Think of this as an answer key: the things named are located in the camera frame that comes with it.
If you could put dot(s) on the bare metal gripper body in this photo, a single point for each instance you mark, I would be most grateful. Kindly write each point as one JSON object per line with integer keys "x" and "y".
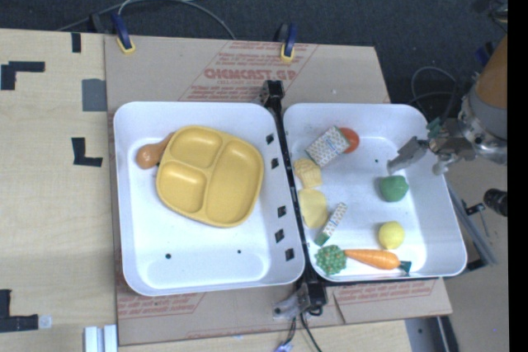
{"x": 455, "y": 146}

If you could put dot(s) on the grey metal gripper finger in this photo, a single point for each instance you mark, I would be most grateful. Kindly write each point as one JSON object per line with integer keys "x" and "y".
{"x": 439, "y": 167}
{"x": 408, "y": 154}

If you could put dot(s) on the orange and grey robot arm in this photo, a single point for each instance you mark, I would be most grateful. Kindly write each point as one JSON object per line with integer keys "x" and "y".
{"x": 493, "y": 78}

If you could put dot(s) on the green toy pepper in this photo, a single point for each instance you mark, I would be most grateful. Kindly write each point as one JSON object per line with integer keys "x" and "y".
{"x": 394, "y": 189}

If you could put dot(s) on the white plastic tray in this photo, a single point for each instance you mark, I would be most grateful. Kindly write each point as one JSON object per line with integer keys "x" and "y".
{"x": 363, "y": 185}
{"x": 194, "y": 259}

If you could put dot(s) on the orange-red toy tomato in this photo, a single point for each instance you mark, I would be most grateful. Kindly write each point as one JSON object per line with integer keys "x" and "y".
{"x": 352, "y": 140}

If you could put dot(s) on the yellow toy lemon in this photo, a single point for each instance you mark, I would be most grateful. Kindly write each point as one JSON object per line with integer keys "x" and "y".
{"x": 391, "y": 235}

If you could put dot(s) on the white patterned carton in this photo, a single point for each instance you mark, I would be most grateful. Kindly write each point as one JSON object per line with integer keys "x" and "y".
{"x": 326, "y": 146}

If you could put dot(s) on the yellow toy corn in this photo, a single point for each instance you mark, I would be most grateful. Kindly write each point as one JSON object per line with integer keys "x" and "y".
{"x": 308, "y": 173}

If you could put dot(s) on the small white and green carton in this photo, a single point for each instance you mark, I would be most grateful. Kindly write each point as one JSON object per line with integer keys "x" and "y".
{"x": 333, "y": 223}

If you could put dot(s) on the pale yellow toy potato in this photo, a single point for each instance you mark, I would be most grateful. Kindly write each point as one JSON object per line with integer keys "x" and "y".
{"x": 312, "y": 208}

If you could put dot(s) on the orange toy carrot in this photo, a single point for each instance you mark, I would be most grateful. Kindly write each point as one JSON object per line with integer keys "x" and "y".
{"x": 373, "y": 259}

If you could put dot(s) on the thin black rod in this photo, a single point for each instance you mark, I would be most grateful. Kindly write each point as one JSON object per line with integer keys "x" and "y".
{"x": 293, "y": 193}

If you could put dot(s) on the green toy peas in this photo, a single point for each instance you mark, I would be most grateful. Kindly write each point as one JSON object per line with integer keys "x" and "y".
{"x": 331, "y": 259}

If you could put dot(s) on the yellow divided plate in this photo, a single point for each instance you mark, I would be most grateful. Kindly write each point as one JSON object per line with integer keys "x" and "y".
{"x": 214, "y": 177}

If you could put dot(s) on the brown cardboard board red print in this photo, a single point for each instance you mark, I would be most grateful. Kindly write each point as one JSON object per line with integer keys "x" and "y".
{"x": 231, "y": 66}

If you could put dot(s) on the orange-brown toy drumstick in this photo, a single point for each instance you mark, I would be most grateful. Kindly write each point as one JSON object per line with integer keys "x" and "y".
{"x": 146, "y": 156}

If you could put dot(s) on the black cylinder on white bracket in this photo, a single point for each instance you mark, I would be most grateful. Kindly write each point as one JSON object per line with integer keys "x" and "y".
{"x": 496, "y": 201}

